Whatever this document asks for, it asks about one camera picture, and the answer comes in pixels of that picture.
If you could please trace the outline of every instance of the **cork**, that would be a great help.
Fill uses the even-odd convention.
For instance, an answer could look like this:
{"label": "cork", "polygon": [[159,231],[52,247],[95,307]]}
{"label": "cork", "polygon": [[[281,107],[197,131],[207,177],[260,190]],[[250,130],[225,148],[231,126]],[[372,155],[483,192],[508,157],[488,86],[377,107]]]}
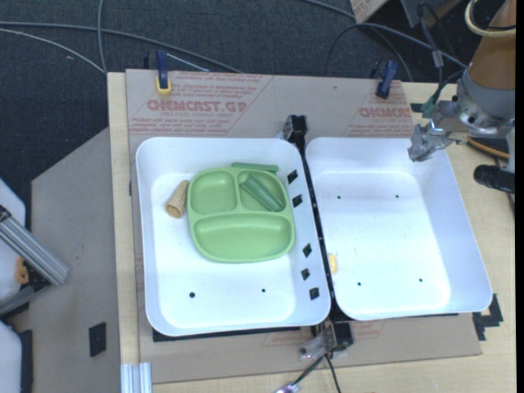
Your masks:
{"label": "cork", "polygon": [[171,198],[165,203],[165,210],[171,217],[179,219],[182,217],[186,206],[187,189],[189,188],[189,181],[183,180],[175,188]]}

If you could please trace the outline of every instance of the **green plate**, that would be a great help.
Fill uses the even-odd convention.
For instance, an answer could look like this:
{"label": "green plate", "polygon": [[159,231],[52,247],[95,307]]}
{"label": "green plate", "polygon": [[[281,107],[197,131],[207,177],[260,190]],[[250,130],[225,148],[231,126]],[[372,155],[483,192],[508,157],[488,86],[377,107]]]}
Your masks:
{"label": "green plate", "polygon": [[200,172],[189,183],[187,214],[193,242],[210,260],[276,259],[295,241],[286,189],[272,169],[236,164]]}

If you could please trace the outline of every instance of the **white tray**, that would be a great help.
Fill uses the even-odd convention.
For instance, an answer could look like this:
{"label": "white tray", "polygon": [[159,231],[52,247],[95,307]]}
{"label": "white tray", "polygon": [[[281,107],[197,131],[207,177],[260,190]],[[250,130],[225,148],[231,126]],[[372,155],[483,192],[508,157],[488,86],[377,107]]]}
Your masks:
{"label": "white tray", "polygon": [[[290,199],[302,195],[302,203],[293,209],[296,242],[278,259],[212,262],[194,247],[187,212],[181,219],[165,213],[165,202],[179,182],[234,161],[277,165]],[[313,326],[328,316],[328,283],[304,169],[294,146],[276,138],[150,138],[138,148],[136,167],[146,312],[158,332],[176,337]],[[298,178],[288,183],[293,170]],[[311,249],[307,256],[306,246]]]}
{"label": "white tray", "polygon": [[403,138],[317,138],[306,150],[337,304],[358,320],[485,309],[492,292],[444,151]]}

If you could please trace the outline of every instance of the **blue clamp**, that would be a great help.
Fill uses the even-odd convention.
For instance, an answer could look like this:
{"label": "blue clamp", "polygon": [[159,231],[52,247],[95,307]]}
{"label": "blue clamp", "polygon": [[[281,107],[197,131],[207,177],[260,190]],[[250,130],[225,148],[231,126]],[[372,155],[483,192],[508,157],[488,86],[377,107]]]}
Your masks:
{"label": "blue clamp", "polygon": [[156,76],[156,91],[160,95],[169,95],[171,93],[171,80],[167,70],[167,56],[164,51],[156,52],[156,66],[158,75]]}
{"label": "blue clamp", "polygon": [[375,94],[377,96],[383,97],[386,99],[390,94],[390,87],[393,78],[396,75],[397,70],[399,69],[399,63],[396,61],[388,61],[384,71],[382,72],[382,81],[377,86],[377,91]]}

